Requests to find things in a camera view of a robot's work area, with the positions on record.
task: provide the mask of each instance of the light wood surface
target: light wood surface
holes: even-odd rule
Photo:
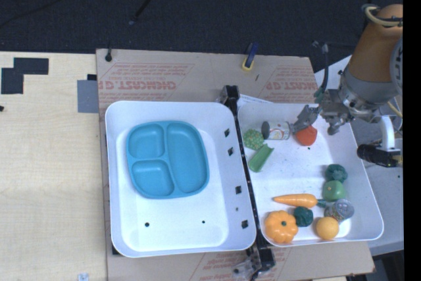
[[[99,115],[77,102],[95,55],[0,53],[0,67],[13,57],[47,57],[49,73],[0,95],[0,279],[106,280]]]

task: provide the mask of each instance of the cardboard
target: cardboard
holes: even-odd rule
[[[140,259],[112,253],[104,114],[120,100],[216,101],[225,85],[271,102],[313,103],[318,86],[309,59],[256,55],[253,69],[246,72],[241,68],[245,55],[115,49],[108,62],[107,52],[98,49],[96,55],[109,280],[236,280],[233,266],[247,258],[244,251]],[[366,242],[274,247],[272,252],[276,265],[258,280],[308,280],[374,271]]]

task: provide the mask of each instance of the dark green vegetable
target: dark green vegetable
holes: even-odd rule
[[[330,180],[339,180],[343,183],[348,178],[348,173],[342,165],[331,164],[326,169],[325,176],[328,182]]]
[[[307,227],[313,222],[313,211],[306,207],[298,206],[294,210],[294,217],[298,227]]]

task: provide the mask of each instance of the blue plate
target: blue plate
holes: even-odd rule
[[[127,136],[126,154],[133,185],[145,197],[187,197],[199,193],[209,182],[202,137],[189,123],[140,124]]]

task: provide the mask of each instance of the toy pumpkin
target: toy pumpkin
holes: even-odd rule
[[[289,243],[298,233],[295,217],[287,211],[273,211],[264,221],[266,235],[277,243]]]

